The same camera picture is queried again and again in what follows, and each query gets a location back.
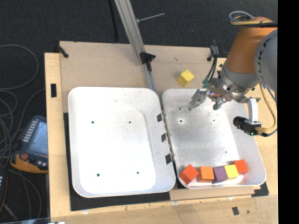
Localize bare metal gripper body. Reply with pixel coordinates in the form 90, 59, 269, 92
206, 77, 250, 103

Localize yellow cube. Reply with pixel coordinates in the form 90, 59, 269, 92
224, 164, 240, 179
177, 69, 195, 87

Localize white plastic tray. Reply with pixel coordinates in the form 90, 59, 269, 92
161, 88, 267, 190
67, 86, 177, 198

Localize red cube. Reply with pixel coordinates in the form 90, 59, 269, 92
233, 159, 249, 174
178, 164, 200, 185

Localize purple cube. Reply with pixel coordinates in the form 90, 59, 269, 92
213, 166, 228, 182

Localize orange cube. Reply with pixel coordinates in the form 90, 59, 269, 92
197, 166, 215, 183

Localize flat pale wood board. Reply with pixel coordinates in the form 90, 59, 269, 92
59, 40, 263, 202

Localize black cylinder on white bracket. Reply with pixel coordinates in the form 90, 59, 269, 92
233, 98, 262, 136

